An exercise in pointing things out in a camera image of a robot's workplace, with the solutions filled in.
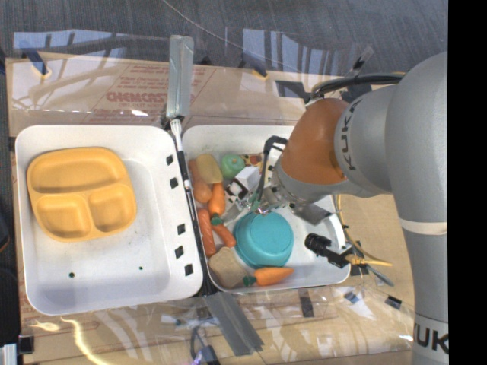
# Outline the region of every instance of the turquoise lid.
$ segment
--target turquoise lid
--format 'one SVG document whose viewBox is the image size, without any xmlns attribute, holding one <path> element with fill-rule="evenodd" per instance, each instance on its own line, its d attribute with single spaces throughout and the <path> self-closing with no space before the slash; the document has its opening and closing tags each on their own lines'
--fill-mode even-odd
<svg viewBox="0 0 487 365">
<path fill-rule="evenodd" d="M 250 212 L 234 228 L 235 251 L 250 267 L 283 266 L 291 256 L 294 234 L 280 214 Z"/>
</svg>

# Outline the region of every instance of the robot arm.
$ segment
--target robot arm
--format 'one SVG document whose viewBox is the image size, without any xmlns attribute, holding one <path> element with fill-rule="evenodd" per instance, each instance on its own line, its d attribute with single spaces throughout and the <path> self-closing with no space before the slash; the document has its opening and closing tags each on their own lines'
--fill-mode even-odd
<svg viewBox="0 0 487 365">
<path fill-rule="evenodd" d="M 413 363 L 449 363 L 447 53 L 351 104 L 310 104 L 272 182 L 281 196 L 304 203 L 330 194 L 393 195 L 415 289 Z"/>
</svg>

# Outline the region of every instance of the plastic tray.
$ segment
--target plastic tray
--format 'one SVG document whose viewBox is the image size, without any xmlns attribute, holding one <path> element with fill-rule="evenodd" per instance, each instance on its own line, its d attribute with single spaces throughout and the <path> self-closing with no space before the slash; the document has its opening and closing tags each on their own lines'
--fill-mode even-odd
<svg viewBox="0 0 487 365">
<path fill-rule="evenodd" d="M 27 169 L 37 222 L 60 242 L 79 242 L 125 230 L 137 203 L 129 173 L 106 148 L 70 148 L 41 154 Z"/>
<path fill-rule="evenodd" d="M 263 150 L 264 143 L 272 135 L 279 135 L 283 138 L 289 138 L 292 126 L 270 126 L 270 125 L 212 125 L 212 126 L 195 126 L 188 129 L 183 135 L 183 147 L 188 159 L 197 157 L 203 153 L 211 153 L 215 159 L 220 162 L 225 154 L 256 154 Z M 269 156 L 269 165 L 273 165 L 278 157 L 278 151 L 271 151 Z M 322 208 L 334 212 L 335 206 L 332 198 L 326 197 L 317 203 Z M 210 278 L 216 287 L 225 292 L 245 293 L 256 292 L 261 290 L 279 290 L 301 287 L 318 287 L 323 285 L 338 284 L 343 282 L 350 274 L 350 265 L 344 268 L 338 268 L 328 263 L 327 258 L 317 257 L 304 246 L 304 239 L 309 233 L 324 235 L 332 240 L 332 247 L 339 250 L 346 244 L 345 234 L 342 225 L 336 215 L 328 217 L 318 225 L 309 224 L 301 220 L 286 208 L 275 210 L 282 215 L 291 225 L 294 234 L 294 246 L 285 266 L 294 269 L 293 275 L 284 281 L 266 287 L 235 287 L 224 288 L 218 282 L 216 275 L 208 269 Z M 229 230 L 233 230 L 237 221 L 228 225 Z M 215 235 L 215 244 L 217 249 L 223 244 Z M 249 275 L 253 269 L 245 265 L 238 257 L 238 262 L 247 271 Z"/>
<path fill-rule="evenodd" d="M 105 147 L 124 163 L 137 202 L 117 235 L 64 243 L 33 214 L 27 168 L 48 151 Z M 173 139 L 151 126 L 35 125 L 15 144 L 27 298 L 48 315 L 177 300 L 202 284 L 202 266 Z"/>
</svg>

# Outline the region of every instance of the white container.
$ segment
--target white container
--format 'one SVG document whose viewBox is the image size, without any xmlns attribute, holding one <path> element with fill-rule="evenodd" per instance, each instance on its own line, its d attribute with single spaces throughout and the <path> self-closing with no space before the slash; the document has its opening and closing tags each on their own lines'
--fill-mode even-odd
<svg viewBox="0 0 487 365">
<path fill-rule="evenodd" d="M 47 151 L 92 146 L 111 149 L 126 165 L 136 219 L 128 229 L 104 238 L 56 241 L 33 215 L 27 168 Z M 199 290 L 202 266 L 176 148 L 167 132 L 150 126 L 35 125 L 17 136 L 15 153 L 25 286 L 39 312 L 63 315 L 134 306 L 187 298 Z M 175 188 L 172 179 L 178 182 Z"/>
<path fill-rule="evenodd" d="M 289 138 L 292 126 L 275 125 L 201 125 L 189 128 L 183 135 L 183 147 L 188 160 L 196 158 L 200 154 L 213 154 L 220 163 L 225 154 L 257 154 L 263 151 L 264 143 L 272 135 Z M 268 165 L 273 165 L 280 152 L 272 150 L 269 155 Z M 322 208 L 334 212 L 335 206 L 332 198 L 326 197 L 317 203 Z M 304 239 L 309 233 L 316 233 L 326 236 L 332 241 L 334 249 L 345 246 L 345 234 L 337 215 L 328 217 L 318 225 L 314 226 L 294 216 L 289 208 L 276 210 L 291 225 L 294 234 L 294 247 L 291 257 L 285 266 L 294 269 L 294 273 L 279 284 L 267 287 L 236 287 L 234 289 L 224 288 L 218 283 L 215 274 L 209 269 L 209 275 L 215 286 L 225 292 L 245 293 L 261 290 L 279 290 L 300 287 L 318 287 L 323 285 L 338 284 L 343 282 L 350 274 L 350 265 L 338 268 L 324 257 L 318 257 L 304 246 Z M 236 221 L 228 225 L 229 230 L 233 230 Z M 218 236 L 215 235 L 217 249 L 222 245 Z M 251 275 L 253 269 L 241 261 L 237 260 L 243 268 Z"/>
</svg>

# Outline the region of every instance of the blue plastic bowl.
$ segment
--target blue plastic bowl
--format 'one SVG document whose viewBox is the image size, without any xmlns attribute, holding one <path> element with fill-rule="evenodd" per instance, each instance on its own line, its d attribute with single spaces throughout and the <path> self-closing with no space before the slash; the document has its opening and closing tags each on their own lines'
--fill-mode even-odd
<svg viewBox="0 0 487 365">
<path fill-rule="evenodd" d="M 283 266 L 291 256 L 294 234 L 281 215 L 250 212 L 234 228 L 235 251 L 251 268 Z"/>
</svg>

